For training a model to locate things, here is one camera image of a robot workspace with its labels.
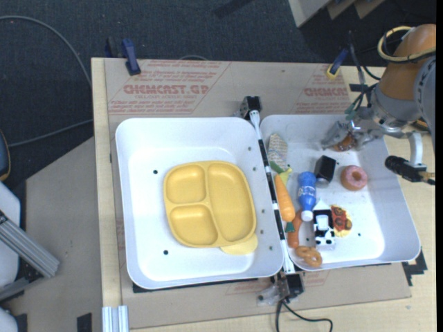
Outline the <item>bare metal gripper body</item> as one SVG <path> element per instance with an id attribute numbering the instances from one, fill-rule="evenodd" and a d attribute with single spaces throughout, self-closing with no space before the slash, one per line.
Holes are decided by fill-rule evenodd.
<path id="1" fill-rule="evenodd" d="M 350 132 L 357 129 L 379 130 L 379 138 L 382 136 L 392 136 L 403 138 L 405 136 L 403 128 L 413 120 L 411 110 L 394 109 L 386 111 L 383 108 L 362 107 L 350 120 Z"/>

